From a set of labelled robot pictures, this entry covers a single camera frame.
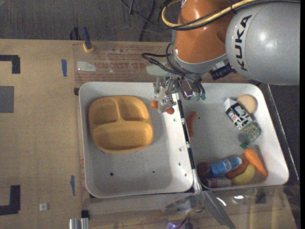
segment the toy carrot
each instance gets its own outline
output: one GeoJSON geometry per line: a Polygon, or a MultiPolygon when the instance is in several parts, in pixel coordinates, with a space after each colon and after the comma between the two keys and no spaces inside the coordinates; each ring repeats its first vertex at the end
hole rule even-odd
{"type": "Polygon", "coordinates": [[[234,177],[242,174],[246,170],[248,164],[249,164],[249,160],[247,158],[243,158],[242,164],[239,167],[237,167],[235,170],[227,172],[225,174],[225,177],[231,180],[234,177]]]}
{"type": "Polygon", "coordinates": [[[197,113],[195,111],[192,111],[190,113],[190,115],[186,118],[186,125],[187,125],[187,130],[188,130],[188,133],[189,133],[189,136],[190,137],[193,137],[194,136],[194,128],[193,128],[193,123],[195,121],[195,118],[197,116],[197,113]]]}
{"type": "Polygon", "coordinates": [[[241,144],[240,146],[244,149],[244,156],[249,160],[250,164],[252,164],[260,174],[267,177],[267,171],[257,153],[252,148],[247,147],[246,144],[241,144]]]}

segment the red brick pattern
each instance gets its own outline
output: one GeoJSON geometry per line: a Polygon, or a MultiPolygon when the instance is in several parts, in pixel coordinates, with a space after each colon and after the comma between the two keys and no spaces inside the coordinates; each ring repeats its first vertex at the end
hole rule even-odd
{"type": "Polygon", "coordinates": [[[134,42],[103,42],[93,45],[94,51],[86,53],[82,45],[74,45],[75,87],[86,82],[154,82],[156,76],[148,75],[149,62],[141,57],[143,52],[162,53],[165,47],[141,45],[134,42]],[[82,71],[77,62],[93,64],[96,71],[82,71]]]}

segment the white tray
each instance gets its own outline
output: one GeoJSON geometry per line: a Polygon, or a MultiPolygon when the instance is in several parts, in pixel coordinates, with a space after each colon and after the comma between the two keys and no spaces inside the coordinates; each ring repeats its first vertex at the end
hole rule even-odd
{"type": "Polygon", "coordinates": [[[244,83],[206,83],[203,86],[206,91],[204,101],[182,101],[185,118],[191,111],[198,114],[193,123],[195,133],[190,138],[195,164],[203,161],[215,162],[244,153],[237,139],[240,131],[226,115],[223,103],[227,98],[236,99],[243,94],[250,94],[258,102],[254,117],[262,130],[253,144],[259,146],[258,154],[260,152],[259,155],[262,156],[268,171],[266,179],[257,173],[251,184],[216,189],[276,186],[286,183],[289,179],[288,167],[261,90],[255,85],[244,83]]]}
{"type": "Polygon", "coordinates": [[[159,114],[149,107],[152,83],[90,82],[79,91],[85,162],[85,183],[97,198],[185,192],[193,185],[178,106],[175,113],[159,114]],[[93,142],[88,124],[88,109],[97,98],[133,95],[147,106],[152,118],[154,138],[147,148],[125,154],[109,154],[93,142]]]}
{"type": "MultiPolygon", "coordinates": [[[[215,189],[286,183],[289,171],[260,89],[252,84],[239,83],[204,83],[203,86],[206,91],[204,101],[182,99],[185,118],[191,111],[198,114],[193,124],[195,135],[190,139],[195,164],[244,152],[237,139],[239,131],[225,114],[223,103],[227,98],[251,94],[258,101],[254,116],[262,129],[254,144],[259,146],[268,171],[267,179],[258,176],[248,185],[215,189]]],[[[149,107],[152,94],[152,83],[91,82],[80,88],[85,182],[95,197],[178,193],[192,187],[192,168],[178,106],[175,106],[173,115],[159,114],[149,107]],[[88,124],[88,108],[95,99],[111,95],[137,96],[148,106],[154,127],[154,140],[149,147],[127,154],[106,154],[95,147],[88,124]]]]}

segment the dark floor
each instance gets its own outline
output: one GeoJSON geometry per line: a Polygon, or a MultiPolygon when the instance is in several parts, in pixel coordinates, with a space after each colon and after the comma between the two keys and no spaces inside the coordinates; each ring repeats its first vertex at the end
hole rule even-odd
{"type": "MultiPolygon", "coordinates": [[[[86,26],[93,41],[169,42],[171,32],[157,23],[164,1],[135,0],[129,14],[125,5],[131,0],[0,0],[0,39],[69,40],[74,27],[86,26]]],[[[272,86],[271,90],[286,134],[283,142],[290,147],[287,155],[293,157],[289,166],[297,170],[295,181],[300,177],[300,88],[272,86]]],[[[291,197],[298,208],[299,194],[291,197]]],[[[299,215],[296,220],[300,226],[299,215]]]]}

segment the yellow cable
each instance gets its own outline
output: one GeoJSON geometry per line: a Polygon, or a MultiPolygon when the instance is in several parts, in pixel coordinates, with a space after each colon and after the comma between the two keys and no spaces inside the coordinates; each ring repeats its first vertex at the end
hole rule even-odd
{"type": "MultiPolygon", "coordinates": [[[[170,27],[179,26],[179,25],[181,25],[181,24],[173,24],[173,23],[169,22],[169,21],[165,18],[165,12],[166,12],[166,10],[167,10],[167,7],[171,6],[172,4],[174,4],[174,3],[176,3],[176,2],[180,2],[180,1],[181,1],[181,0],[174,0],[174,1],[172,1],[172,2],[170,2],[166,7],[164,7],[163,10],[162,10],[162,21],[163,21],[166,25],[168,25],[168,26],[170,26],[170,27]]],[[[209,16],[208,18],[206,18],[206,19],[204,19],[204,20],[197,21],[197,22],[191,23],[191,24],[189,24],[189,25],[182,26],[181,28],[192,28],[193,26],[200,26],[200,25],[202,25],[202,24],[204,24],[204,23],[207,23],[207,22],[213,21],[214,19],[217,19],[218,17],[220,17],[220,16],[222,16],[222,15],[224,15],[224,14],[230,12],[231,10],[235,10],[235,9],[237,9],[237,8],[239,8],[239,7],[241,7],[241,6],[245,5],[245,4],[247,4],[247,3],[257,2],[257,1],[262,1],[262,0],[243,0],[243,1],[241,1],[241,2],[238,2],[238,3],[234,4],[234,5],[232,5],[231,7],[228,7],[228,8],[226,8],[226,9],[221,10],[220,12],[218,12],[218,13],[216,13],[216,14],[214,14],[214,15],[209,16]]]]}

